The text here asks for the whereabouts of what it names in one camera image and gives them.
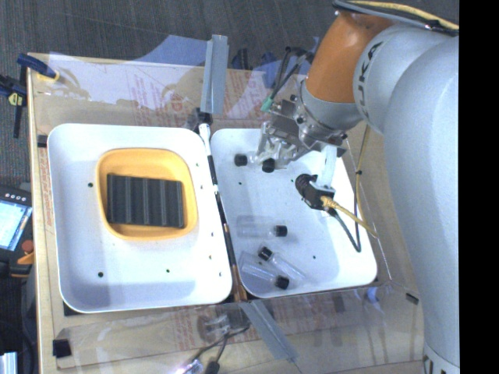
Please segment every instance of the tablet screen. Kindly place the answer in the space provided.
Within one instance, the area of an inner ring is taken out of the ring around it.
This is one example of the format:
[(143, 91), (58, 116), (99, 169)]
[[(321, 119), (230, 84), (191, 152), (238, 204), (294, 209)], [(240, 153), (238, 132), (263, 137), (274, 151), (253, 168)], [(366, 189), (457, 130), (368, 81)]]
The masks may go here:
[(31, 210), (31, 206), (0, 199), (0, 248), (16, 249)]

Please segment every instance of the white tray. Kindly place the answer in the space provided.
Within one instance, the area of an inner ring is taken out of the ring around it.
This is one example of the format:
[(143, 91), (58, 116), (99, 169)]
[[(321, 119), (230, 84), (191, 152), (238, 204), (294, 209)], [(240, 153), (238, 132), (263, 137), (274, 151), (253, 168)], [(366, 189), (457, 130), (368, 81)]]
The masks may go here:
[[(181, 238), (126, 241), (99, 214), (96, 165), (118, 148), (171, 150), (190, 170), (198, 207), (195, 228)], [(186, 129), (64, 124), (48, 137), (58, 278), (78, 312), (213, 304), (232, 277), (211, 174), (201, 138)]]
[[(259, 129), (222, 129), (211, 140), (235, 257), (239, 259), (243, 252), (256, 256), (265, 241), (270, 249), (281, 253), (304, 272), (306, 280), (294, 285), (290, 282), (289, 287), (282, 290), (241, 273), (246, 290), (259, 298), (272, 298), (358, 287), (372, 282), (377, 264), (366, 231), (360, 228), (362, 250), (358, 253), (338, 221), (328, 213), (310, 209), (296, 190), (295, 179), (302, 173), (319, 174), (324, 156), (311, 152), (288, 168), (272, 173), (262, 172), (261, 166), (235, 166), (234, 156), (255, 151), (259, 136)], [(342, 159), (336, 160), (332, 185), (336, 189), (334, 200), (353, 211), (352, 186)], [(355, 237), (352, 219), (340, 214)], [(288, 235), (266, 240), (239, 237), (237, 219), (246, 215), (272, 217), (276, 224), (284, 221)]]

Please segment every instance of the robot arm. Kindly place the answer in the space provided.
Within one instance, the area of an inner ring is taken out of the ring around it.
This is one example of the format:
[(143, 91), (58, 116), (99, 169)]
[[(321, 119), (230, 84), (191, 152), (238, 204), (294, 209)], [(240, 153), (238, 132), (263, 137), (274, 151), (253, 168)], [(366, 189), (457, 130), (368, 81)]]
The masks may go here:
[(271, 108), (257, 156), (269, 157), (272, 145), (276, 168), (284, 167), (311, 150), (340, 146), (362, 120), (384, 137), (423, 305), (425, 360), (434, 372), (460, 372), (456, 32), (340, 12), (297, 97)]

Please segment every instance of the black cap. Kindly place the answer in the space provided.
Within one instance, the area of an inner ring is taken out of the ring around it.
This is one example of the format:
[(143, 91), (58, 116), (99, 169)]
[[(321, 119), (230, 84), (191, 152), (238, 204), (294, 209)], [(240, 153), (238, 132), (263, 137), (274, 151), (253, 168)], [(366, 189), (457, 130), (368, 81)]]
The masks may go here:
[(274, 226), (274, 234), (276, 237), (285, 237), (288, 235), (288, 228), (284, 225), (278, 224)]
[(258, 256), (261, 259), (267, 261), (267, 260), (269, 260), (271, 258), (272, 253), (273, 252), (269, 248), (267, 248), (266, 246), (263, 246), (263, 247), (260, 248), (260, 251), (258, 251)]
[(282, 290), (285, 290), (288, 285), (289, 285), (289, 279), (287, 277), (283, 277), (283, 276), (278, 276), (276, 279), (275, 279), (275, 286), (282, 289)]
[(237, 153), (234, 156), (235, 166), (246, 166), (248, 164), (248, 157), (244, 153)]
[(262, 171), (265, 173), (272, 173), (275, 169), (275, 160), (274, 158), (268, 158), (264, 162), (262, 162)]

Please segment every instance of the glass vial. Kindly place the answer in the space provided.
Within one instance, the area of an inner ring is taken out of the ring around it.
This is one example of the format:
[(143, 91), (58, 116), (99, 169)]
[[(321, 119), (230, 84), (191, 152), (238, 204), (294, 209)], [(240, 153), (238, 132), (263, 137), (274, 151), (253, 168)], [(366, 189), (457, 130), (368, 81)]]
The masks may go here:
[(264, 216), (239, 216), (235, 228), (239, 237), (272, 238), (288, 235), (288, 227), (282, 221)]
[(277, 274), (266, 265), (259, 264), (255, 259), (250, 259), (246, 252), (242, 254), (239, 270), (242, 275), (256, 277), (282, 290), (285, 290), (289, 286), (289, 279), (287, 277)]
[(288, 260), (286, 260), (280, 253), (273, 252), (268, 247), (263, 245), (258, 250), (258, 256), (274, 266), (278, 272), (289, 277), (290, 280), (296, 283), (305, 280), (306, 276), (304, 272), (288, 262)]

